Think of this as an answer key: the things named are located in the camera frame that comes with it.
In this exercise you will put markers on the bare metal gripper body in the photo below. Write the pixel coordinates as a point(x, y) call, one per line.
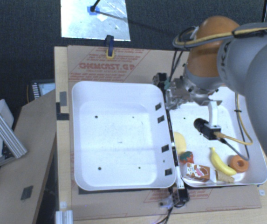
point(184, 91)

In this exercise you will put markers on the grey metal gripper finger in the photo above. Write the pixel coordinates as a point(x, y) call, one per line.
point(168, 99)
point(176, 103)

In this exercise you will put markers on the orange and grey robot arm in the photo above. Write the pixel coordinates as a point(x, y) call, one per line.
point(252, 62)

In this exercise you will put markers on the white plastic tray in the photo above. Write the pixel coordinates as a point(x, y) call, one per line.
point(193, 115)
point(114, 136)

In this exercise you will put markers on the pale yellow round biscuit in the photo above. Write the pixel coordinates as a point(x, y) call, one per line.
point(180, 142)

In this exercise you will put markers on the thin black and white rod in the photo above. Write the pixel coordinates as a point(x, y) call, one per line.
point(173, 143)

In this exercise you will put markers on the brown cardboard board red print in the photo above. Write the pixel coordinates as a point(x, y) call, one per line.
point(124, 66)

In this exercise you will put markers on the red strawberry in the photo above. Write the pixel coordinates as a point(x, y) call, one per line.
point(186, 157)

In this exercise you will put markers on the brown and white carton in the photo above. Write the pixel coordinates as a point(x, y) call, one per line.
point(197, 171)

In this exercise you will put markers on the yellow banana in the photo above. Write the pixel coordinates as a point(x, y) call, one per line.
point(219, 163)

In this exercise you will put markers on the orange doughnut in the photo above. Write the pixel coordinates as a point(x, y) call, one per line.
point(236, 165)

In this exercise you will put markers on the tan bread slice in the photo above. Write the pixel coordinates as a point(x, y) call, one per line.
point(224, 177)

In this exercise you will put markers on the black cylinder on white bracket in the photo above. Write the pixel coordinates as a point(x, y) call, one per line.
point(206, 128)

